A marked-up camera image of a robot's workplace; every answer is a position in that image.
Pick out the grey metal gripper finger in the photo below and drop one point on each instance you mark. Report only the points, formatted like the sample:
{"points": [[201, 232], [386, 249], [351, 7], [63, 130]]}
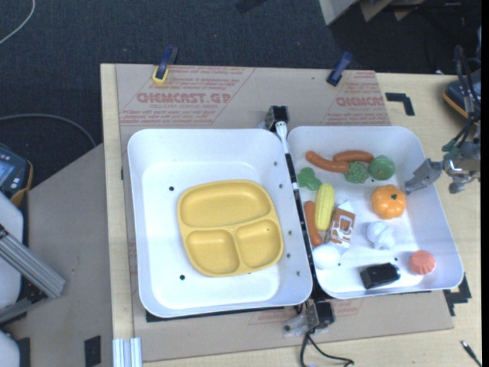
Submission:
{"points": [[458, 185], [422, 176]]}

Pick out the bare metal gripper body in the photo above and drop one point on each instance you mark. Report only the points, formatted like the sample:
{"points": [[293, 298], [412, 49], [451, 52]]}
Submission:
{"points": [[467, 160]]}

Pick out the green round toy pepper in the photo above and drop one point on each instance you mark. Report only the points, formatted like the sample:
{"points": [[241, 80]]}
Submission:
{"points": [[382, 167]]}

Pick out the orange toy pumpkin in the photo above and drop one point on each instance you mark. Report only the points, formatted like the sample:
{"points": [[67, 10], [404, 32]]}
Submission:
{"points": [[389, 202]]}

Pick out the white plastic tray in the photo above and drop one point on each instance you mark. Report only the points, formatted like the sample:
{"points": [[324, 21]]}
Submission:
{"points": [[160, 220], [428, 224]]}

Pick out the green dotted toy vegetable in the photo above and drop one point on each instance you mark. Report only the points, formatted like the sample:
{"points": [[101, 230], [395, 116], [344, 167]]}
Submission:
{"points": [[356, 172]]}

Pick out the orange toy sausage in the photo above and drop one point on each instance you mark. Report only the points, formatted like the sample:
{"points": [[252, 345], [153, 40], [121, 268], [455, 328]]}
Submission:
{"points": [[311, 224], [355, 155], [324, 163]]}

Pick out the white toy garlic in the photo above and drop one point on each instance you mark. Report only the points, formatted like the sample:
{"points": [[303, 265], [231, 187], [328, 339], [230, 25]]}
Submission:
{"points": [[380, 235]]}

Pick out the brown and white carton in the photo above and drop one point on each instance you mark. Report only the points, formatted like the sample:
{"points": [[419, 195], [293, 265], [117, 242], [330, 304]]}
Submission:
{"points": [[342, 226]]}

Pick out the yellow toy corn cob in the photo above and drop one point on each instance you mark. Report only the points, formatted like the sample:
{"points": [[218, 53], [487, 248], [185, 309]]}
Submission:
{"points": [[324, 206]]}

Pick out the black rectangular box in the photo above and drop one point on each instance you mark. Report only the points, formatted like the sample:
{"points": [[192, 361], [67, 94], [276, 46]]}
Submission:
{"points": [[379, 276]]}

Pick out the green toy broccoli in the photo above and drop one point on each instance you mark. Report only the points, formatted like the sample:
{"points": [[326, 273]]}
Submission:
{"points": [[308, 179]]}

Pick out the white toy egg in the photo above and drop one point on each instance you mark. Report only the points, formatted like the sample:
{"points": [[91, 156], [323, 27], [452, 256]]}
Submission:
{"points": [[326, 257]]}

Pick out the thin black and white rod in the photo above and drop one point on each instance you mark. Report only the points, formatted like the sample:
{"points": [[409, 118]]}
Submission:
{"points": [[284, 143]]}

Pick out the yellow divided plate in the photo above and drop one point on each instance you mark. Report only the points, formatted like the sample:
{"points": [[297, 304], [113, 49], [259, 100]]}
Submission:
{"points": [[225, 208]]}

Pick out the brown cardboard board red print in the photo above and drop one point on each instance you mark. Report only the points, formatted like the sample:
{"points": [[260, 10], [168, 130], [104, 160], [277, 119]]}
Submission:
{"points": [[237, 101]]}

